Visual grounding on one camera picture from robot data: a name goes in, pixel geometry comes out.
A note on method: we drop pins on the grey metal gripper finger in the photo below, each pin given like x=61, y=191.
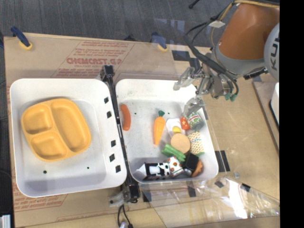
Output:
x=192, y=106
x=184, y=78

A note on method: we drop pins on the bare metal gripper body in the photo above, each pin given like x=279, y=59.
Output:
x=217, y=85

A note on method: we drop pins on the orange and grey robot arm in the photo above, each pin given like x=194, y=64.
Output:
x=247, y=32

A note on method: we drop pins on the green and white can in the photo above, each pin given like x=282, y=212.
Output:
x=196, y=121

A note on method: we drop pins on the red packet with yellow star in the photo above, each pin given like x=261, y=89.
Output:
x=184, y=123

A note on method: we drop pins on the white toy fried egg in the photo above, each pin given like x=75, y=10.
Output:
x=173, y=125

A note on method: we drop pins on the yellow patterned packet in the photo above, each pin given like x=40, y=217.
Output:
x=196, y=143

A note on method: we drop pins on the round tan biscuit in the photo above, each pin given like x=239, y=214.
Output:
x=180, y=143

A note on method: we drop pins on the orange toy carrot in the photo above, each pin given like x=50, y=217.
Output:
x=158, y=128

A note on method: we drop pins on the green toy asparagus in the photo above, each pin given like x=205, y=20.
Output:
x=173, y=152

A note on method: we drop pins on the black cube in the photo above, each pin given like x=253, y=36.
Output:
x=191, y=161

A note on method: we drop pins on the white plastic tray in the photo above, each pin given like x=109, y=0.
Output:
x=99, y=174
x=142, y=141

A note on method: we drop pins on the white can with orange print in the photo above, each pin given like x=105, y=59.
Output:
x=175, y=165

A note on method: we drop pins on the brown toy bread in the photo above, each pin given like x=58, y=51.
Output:
x=197, y=168

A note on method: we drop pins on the orange toy sausage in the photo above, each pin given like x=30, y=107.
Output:
x=126, y=117

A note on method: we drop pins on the black and white cow carton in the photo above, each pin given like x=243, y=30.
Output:
x=156, y=171

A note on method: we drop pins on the thin black and white rod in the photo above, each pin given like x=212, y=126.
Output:
x=120, y=132

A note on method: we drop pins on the brown cardboard board, red print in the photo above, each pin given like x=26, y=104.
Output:
x=52, y=56

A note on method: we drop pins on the yellow divided plate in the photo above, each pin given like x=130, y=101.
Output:
x=57, y=129

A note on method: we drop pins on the black cylinder on white bracket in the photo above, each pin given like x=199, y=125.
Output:
x=255, y=73

